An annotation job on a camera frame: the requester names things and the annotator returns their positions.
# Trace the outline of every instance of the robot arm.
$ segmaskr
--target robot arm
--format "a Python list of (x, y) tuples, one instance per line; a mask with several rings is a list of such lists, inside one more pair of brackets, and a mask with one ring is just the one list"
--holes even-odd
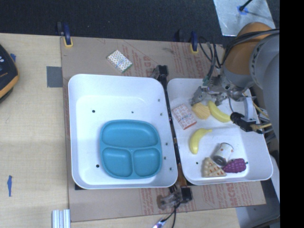
[[(228, 98), (244, 101), (246, 110), (248, 98), (244, 92), (254, 84), (263, 90), (266, 110), (279, 140), (279, 30), (259, 22), (244, 26), (235, 41), (227, 46), (220, 74), (198, 87), (191, 105), (211, 95), (216, 98), (216, 105)], [(252, 117), (250, 112), (245, 112), (243, 121), (246, 122)], [(236, 116), (237, 113), (230, 116), (234, 123)]]

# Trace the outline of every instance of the white can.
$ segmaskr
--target white can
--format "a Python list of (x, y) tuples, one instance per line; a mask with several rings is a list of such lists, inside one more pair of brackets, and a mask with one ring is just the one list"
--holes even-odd
[(214, 162), (221, 166), (226, 165), (233, 151), (233, 147), (229, 143), (221, 143), (213, 155)]

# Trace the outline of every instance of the black and orange device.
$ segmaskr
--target black and orange device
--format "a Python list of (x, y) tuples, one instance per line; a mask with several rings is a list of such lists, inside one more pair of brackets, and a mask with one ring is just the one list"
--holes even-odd
[(0, 103), (12, 92), (19, 80), (19, 72), (13, 58), (0, 44)]

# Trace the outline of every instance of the white tray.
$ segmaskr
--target white tray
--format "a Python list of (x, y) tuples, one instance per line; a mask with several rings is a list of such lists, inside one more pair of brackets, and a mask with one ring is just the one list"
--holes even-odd
[[(191, 109), (191, 98), (201, 84), (202, 79), (176, 78), (169, 81), (168, 95), (171, 109), (181, 104), (185, 104)], [(211, 97), (208, 96), (202, 103), (207, 105), (207, 101), (210, 99)], [(231, 102), (234, 111), (244, 114), (243, 102), (235, 102), (233, 100)], [(227, 114), (232, 113), (228, 100), (223, 101), (219, 109)], [(219, 122), (212, 115), (207, 120), (201, 120), (196, 116), (195, 118), (197, 119), (197, 123), (186, 130), (183, 130), (173, 118), (181, 166), (185, 178), (189, 182), (195, 185), (204, 185), (225, 182), (261, 181), (271, 177), (273, 166), (262, 134), (245, 132), (232, 122)], [(199, 128), (212, 129), (212, 132), (207, 133), (201, 139), (198, 153), (192, 154), (189, 149), (190, 136)], [(202, 177), (203, 160), (205, 157), (211, 157), (216, 147), (223, 142), (231, 144), (234, 148), (234, 152), (230, 157), (231, 159), (243, 158), (248, 162), (246, 170), (240, 173), (227, 173), (226, 177)]]
[[(72, 176), (84, 189), (169, 187), (177, 165), (164, 90), (153, 78), (79, 74), (68, 83)], [(161, 170), (142, 179), (114, 178), (103, 170), (99, 134), (111, 120), (140, 120), (158, 131)]]

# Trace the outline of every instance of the red and white box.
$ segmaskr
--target red and white box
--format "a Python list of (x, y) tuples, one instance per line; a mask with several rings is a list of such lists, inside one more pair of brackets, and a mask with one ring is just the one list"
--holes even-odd
[(171, 110), (171, 112), (183, 129), (187, 129), (196, 123), (191, 111), (185, 104), (181, 104), (180, 106)]

